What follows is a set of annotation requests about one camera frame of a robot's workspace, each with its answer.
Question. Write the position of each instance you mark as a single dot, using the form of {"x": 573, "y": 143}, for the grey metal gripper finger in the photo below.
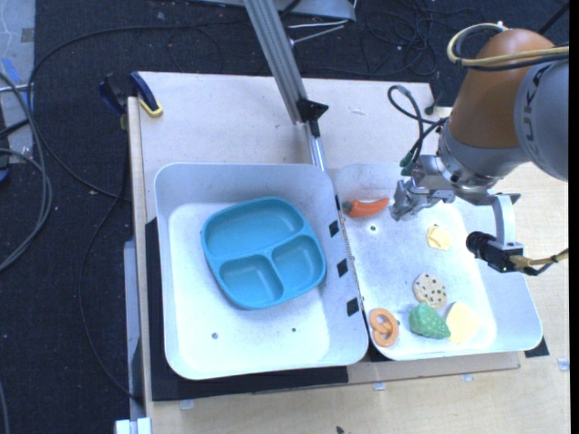
{"x": 398, "y": 201}
{"x": 415, "y": 207}

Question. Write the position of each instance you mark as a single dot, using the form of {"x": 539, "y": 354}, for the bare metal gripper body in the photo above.
{"x": 436, "y": 183}

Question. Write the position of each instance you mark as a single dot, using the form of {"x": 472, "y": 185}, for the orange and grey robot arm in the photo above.
{"x": 488, "y": 93}

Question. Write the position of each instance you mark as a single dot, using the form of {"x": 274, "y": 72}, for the orange carrot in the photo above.
{"x": 366, "y": 207}

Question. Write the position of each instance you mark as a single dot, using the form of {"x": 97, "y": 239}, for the small yellow toy food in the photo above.
{"x": 439, "y": 238}

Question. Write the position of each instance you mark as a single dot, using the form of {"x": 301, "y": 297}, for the white plastic tray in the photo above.
{"x": 253, "y": 342}
{"x": 398, "y": 265}

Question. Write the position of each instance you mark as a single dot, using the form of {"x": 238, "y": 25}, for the beige chocolate chip biscuit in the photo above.
{"x": 429, "y": 289}

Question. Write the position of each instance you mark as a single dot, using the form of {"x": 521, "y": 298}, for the pale yellow cheese wedge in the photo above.
{"x": 463, "y": 323}

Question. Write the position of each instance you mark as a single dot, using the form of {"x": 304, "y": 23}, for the orange pretzel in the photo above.
{"x": 385, "y": 341}

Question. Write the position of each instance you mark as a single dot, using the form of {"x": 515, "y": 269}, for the blue divided plate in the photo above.
{"x": 253, "y": 238}

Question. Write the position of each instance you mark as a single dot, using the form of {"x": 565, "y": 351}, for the pale flat board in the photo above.
{"x": 226, "y": 120}

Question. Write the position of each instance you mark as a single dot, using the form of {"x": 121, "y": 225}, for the black cylinder on white bracket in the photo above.
{"x": 502, "y": 251}

